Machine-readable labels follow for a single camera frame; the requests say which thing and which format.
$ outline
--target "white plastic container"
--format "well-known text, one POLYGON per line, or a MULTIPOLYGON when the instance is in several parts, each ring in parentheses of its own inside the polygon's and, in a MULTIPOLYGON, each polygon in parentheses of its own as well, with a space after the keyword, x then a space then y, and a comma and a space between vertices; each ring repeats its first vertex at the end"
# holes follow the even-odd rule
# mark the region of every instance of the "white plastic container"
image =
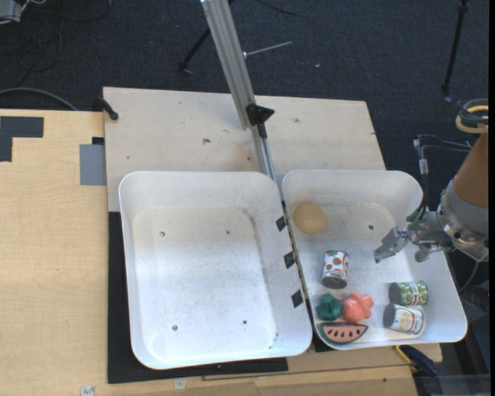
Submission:
POLYGON ((140 362, 164 370, 309 347, 311 322, 297 265, 286 262, 290 235, 269 177, 132 172, 119 193, 140 362))
POLYGON ((327 216, 327 227, 318 235, 301 232, 293 220, 291 225, 314 328, 327 345, 355 349, 457 342, 464 337, 467 321, 443 252, 434 252, 419 263, 414 260, 417 246, 409 243, 379 263, 374 259, 373 251, 381 245, 381 239, 394 226, 407 228, 406 217, 420 204, 422 189, 413 177, 393 171, 297 170, 285 176, 282 190, 291 218, 303 201, 319 205, 327 216), (328 250, 347 252, 351 258, 344 289, 328 289, 321 283, 323 254, 328 250), (390 283, 416 280, 425 281, 429 290, 427 304, 418 307, 425 314, 423 330, 418 335, 408 335, 385 328, 383 314, 389 304, 390 283), (374 300, 372 316, 360 322, 369 329, 352 343, 333 345, 318 330, 324 321, 317 316, 315 307, 323 294, 343 301, 351 292, 368 294, 374 300))

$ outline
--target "gray cable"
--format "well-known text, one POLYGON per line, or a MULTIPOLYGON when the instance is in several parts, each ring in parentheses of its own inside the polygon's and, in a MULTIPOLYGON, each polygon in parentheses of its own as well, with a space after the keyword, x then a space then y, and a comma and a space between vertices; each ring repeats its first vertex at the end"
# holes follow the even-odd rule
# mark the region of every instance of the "gray cable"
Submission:
POLYGON ((16 92, 16 91, 35 92, 35 93, 38 93, 38 94, 42 94, 42 95, 45 95, 47 97, 54 98, 57 101, 60 101, 66 107, 69 107, 73 111, 79 111, 79 109, 77 107, 75 107, 74 105, 70 104, 69 102, 67 102, 63 98, 61 98, 59 96, 56 96, 55 94, 52 94, 51 92, 43 91, 43 90, 36 89, 36 88, 28 88, 28 87, 7 88, 7 89, 3 89, 3 90, 0 91, 0 96, 2 94, 6 94, 8 92, 16 92))

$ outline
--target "toy watermelon slice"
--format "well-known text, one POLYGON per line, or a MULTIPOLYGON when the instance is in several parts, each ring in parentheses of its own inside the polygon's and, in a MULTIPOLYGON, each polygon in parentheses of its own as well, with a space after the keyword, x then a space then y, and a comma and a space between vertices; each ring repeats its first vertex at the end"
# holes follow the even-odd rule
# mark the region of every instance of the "toy watermelon slice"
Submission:
POLYGON ((345 345, 354 342, 365 334, 369 326, 359 323, 338 321, 335 323, 323 323, 319 330, 323 337, 336 345, 345 345))

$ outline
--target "wooden table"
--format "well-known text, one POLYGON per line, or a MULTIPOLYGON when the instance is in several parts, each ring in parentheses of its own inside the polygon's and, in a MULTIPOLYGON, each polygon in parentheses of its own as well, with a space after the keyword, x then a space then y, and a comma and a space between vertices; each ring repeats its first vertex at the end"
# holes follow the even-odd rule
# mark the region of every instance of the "wooden table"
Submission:
MULTIPOLYGON (((112 91, 110 103, 124 115, 112 91)), ((281 109, 290 105, 289 115, 280 121, 301 126, 298 120, 306 129, 308 119, 292 110, 296 102, 279 97, 258 101, 281 109)), ((339 107, 332 113, 340 125, 333 131, 335 145, 344 148, 342 141, 352 132, 356 148, 375 154, 361 166, 380 163, 384 168, 365 103, 310 103, 311 111, 339 107)), ((290 357, 285 373, 263 377, 108 384, 107 188, 81 185, 79 166, 80 145, 105 136, 106 115, 0 110, 1 116, 44 117, 44 137, 13 138, 11 162, 0 163, 0 395, 77 396, 81 388, 87 394, 83 386, 93 386, 95 395, 125 396, 417 394, 409 366, 390 346, 319 353, 311 348, 290 357)), ((267 126, 274 138, 272 155, 278 159, 279 141, 285 145, 289 135, 279 134, 277 122, 267 126)), ((356 165, 359 157, 337 158, 339 168, 356 165)), ((279 174, 286 168, 277 163, 279 174)), ((441 360, 438 344, 418 349, 441 360)))

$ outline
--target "green can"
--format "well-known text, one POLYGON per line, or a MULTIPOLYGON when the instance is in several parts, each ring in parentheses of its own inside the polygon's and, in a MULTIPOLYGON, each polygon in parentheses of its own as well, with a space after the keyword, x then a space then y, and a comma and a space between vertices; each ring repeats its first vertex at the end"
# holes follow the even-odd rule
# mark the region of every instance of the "green can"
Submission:
POLYGON ((427 285, 423 280, 399 281, 390 284, 389 299, 393 304, 425 305, 428 299, 427 285))

